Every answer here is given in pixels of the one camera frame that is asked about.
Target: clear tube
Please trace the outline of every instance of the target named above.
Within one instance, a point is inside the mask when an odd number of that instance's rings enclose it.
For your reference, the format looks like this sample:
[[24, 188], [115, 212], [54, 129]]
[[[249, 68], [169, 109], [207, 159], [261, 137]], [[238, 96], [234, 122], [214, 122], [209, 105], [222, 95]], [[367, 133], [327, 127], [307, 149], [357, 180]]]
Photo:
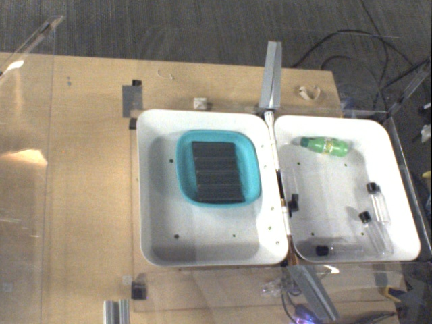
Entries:
[[330, 244], [329, 246], [318, 245], [315, 252], [320, 257], [355, 257], [363, 254], [364, 250], [357, 244]]
[[369, 239], [369, 243], [376, 255], [393, 254], [393, 244], [387, 228], [383, 224], [372, 220], [368, 211], [361, 213], [359, 217], [363, 222], [364, 234]]
[[372, 200], [373, 211], [377, 221], [383, 225], [391, 225], [392, 220], [390, 219], [385, 197], [379, 190], [378, 185], [371, 182], [370, 184], [367, 184], [367, 190]]

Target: white tray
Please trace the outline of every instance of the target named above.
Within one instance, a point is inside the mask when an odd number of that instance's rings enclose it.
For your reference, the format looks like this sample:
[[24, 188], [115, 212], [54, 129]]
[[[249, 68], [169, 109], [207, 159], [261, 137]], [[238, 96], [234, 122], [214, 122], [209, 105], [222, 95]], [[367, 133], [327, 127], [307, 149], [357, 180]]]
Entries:
[[[420, 252], [420, 240], [412, 218], [392, 144], [385, 129], [369, 120], [283, 116], [275, 123], [279, 161], [286, 197], [299, 194], [298, 212], [290, 229], [296, 252], [313, 262], [411, 261]], [[345, 157], [314, 153], [302, 148], [303, 136], [328, 136], [348, 141]], [[388, 231], [394, 253], [374, 256], [366, 242], [358, 214], [373, 212], [366, 184], [376, 182], [391, 216]], [[314, 246], [335, 239], [363, 245], [365, 254], [355, 257], [317, 257]]]
[[[139, 117], [137, 130], [140, 239], [148, 261], [167, 267], [267, 265], [286, 257], [288, 241], [263, 120], [250, 114], [149, 110]], [[216, 209], [184, 199], [176, 177], [176, 144], [190, 130], [228, 130], [249, 137], [262, 186], [255, 202]]]

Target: wooden board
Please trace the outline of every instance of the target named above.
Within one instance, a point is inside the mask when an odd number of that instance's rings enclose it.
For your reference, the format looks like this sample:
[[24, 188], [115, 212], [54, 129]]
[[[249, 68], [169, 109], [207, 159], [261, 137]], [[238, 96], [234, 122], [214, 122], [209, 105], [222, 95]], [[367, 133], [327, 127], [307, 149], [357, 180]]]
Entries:
[[[235, 269], [195, 275], [160, 270], [144, 260], [137, 245], [135, 135], [128, 129], [128, 119], [122, 118], [122, 85], [132, 79], [143, 80], [146, 107], [163, 103], [179, 108], [181, 103], [190, 109], [192, 97], [197, 96], [209, 97], [214, 107], [218, 102], [222, 106], [225, 99], [253, 107], [259, 99], [262, 73], [258, 67], [55, 57], [43, 239], [43, 323], [101, 323], [103, 301], [129, 298], [128, 282], [142, 272], [165, 282], [151, 283], [148, 304], [153, 301], [153, 305], [141, 308], [143, 312], [132, 311], [132, 323], [286, 322], [279, 299], [262, 299], [255, 292], [260, 282], [272, 280], [274, 270], [252, 277]], [[321, 106], [340, 116], [329, 72], [284, 70], [283, 104], [316, 108], [318, 101], [299, 101], [296, 92], [300, 86], [313, 85], [324, 92]], [[243, 289], [254, 294], [241, 299], [240, 289], [231, 294], [230, 280], [243, 283]], [[163, 303], [169, 286], [175, 292]], [[392, 307], [386, 301], [364, 305]]]

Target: gray carpet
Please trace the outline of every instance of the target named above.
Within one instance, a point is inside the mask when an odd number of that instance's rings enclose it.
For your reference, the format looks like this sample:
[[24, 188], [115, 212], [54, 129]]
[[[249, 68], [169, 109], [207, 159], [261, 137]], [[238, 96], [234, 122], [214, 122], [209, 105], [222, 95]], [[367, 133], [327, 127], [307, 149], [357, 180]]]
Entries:
[[[380, 33], [411, 63], [431, 54], [432, 0], [363, 0]], [[63, 14], [57, 54], [203, 63], [263, 65], [267, 41], [283, 41], [291, 67], [317, 41], [341, 29], [376, 34], [360, 0], [0, 0], [0, 51], [14, 50], [46, 18]], [[410, 64], [376, 37], [340, 34], [316, 49], [300, 68], [333, 70], [343, 97], [357, 107], [385, 109], [411, 76], [379, 87]], [[430, 121], [416, 111], [431, 100], [430, 80], [400, 112], [398, 125], [411, 172], [431, 169], [431, 145], [416, 135]], [[418, 180], [425, 200], [427, 191]]]

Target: green bottle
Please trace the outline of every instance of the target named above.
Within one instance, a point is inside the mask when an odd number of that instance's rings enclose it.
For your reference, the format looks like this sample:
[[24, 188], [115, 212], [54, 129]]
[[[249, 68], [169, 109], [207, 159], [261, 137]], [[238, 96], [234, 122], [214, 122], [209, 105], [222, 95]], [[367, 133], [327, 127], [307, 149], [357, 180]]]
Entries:
[[303, 137], [300, 145], [308, 148], [316, 153], [330, 154], [335, 156], [345, 156], [348, 153], [348, 144], [338, 139], [317, 137], [306, 138]]

